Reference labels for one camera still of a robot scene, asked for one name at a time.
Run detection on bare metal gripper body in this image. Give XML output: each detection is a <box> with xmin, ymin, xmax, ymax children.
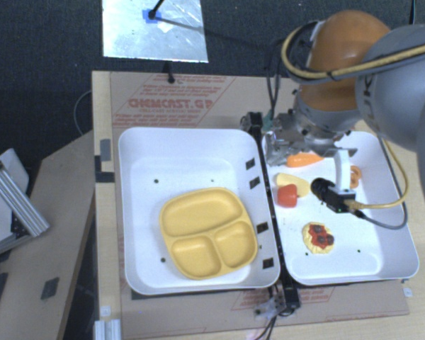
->
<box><xmin>271</xmin><ymin>112</ymin><xmax>345</xmax><ymax>156</ymax></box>

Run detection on orange carrot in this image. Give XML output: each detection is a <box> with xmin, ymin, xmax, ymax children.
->
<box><xmin>286</xmin><ymin>153</ymin><xmax>325</xmax><ymax>169</ymax></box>

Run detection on pale yellow slice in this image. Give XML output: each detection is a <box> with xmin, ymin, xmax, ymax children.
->
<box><xmin>275</xmin><ymin>172</ymin><xmax>311</xmax><ymax>198</ymax></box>

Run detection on red bell pepper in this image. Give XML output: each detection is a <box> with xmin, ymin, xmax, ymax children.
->
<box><xmin>277</xmin><ymin>184</ymin><xmax>299</xmax><ymax>209</ymax></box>

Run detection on thin black rod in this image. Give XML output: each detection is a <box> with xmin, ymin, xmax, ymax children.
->
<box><xmin>254</xmin><ymin>113</ymin><xmax>298</xmax><ymax>310</ymax></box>

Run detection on orange pretzel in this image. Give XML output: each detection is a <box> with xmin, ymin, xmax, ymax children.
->
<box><xmin>349</xmin><ymin>165</ymin><xmax>362</xmax><ymax>190</ymax></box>

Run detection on white plastic tray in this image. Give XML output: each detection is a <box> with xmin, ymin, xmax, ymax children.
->
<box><xmin>261</xmin><ymin>129</ymin><xmax>421</xmax><ymax>286</ymax></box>
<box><xmin>118</xmin><ymin>126</ymin><xmax>282</xmax><ymax>296</ymax></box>

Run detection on yellow spaghetti with meatballs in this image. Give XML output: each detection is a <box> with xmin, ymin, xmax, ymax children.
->
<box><xmin>301</xmin><ymin>221</ymin><xmax>336</xmax><ymax>255</ymax></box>

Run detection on brown cardboard board red print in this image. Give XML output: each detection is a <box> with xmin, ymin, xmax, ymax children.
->
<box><xmin>109</xmin><ymin>71</ymin><xmax>411</xmax><ymax>331</ymax></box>

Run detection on yellow divided plate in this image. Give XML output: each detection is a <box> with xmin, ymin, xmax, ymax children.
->
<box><xmin>158</xmin><ymin>186</ymin><xmax>259</xmax><ymax>281</ymax></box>

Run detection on black block with thin wires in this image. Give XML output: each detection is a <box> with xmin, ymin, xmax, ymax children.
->
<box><xmin>254</xmin><ymin>284</ymin><xmax>301</xmax><ymax>319</ymax></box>
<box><xmin>240</xmin><ymin>111</ymin><xmax>264</xmax><ymax>134</ymax></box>

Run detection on black cylinder on white bracket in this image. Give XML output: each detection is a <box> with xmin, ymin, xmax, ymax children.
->
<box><xmin>310</xmin><ymin>149</ymin><xmax>358</xmax><ymax>214</ymax></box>

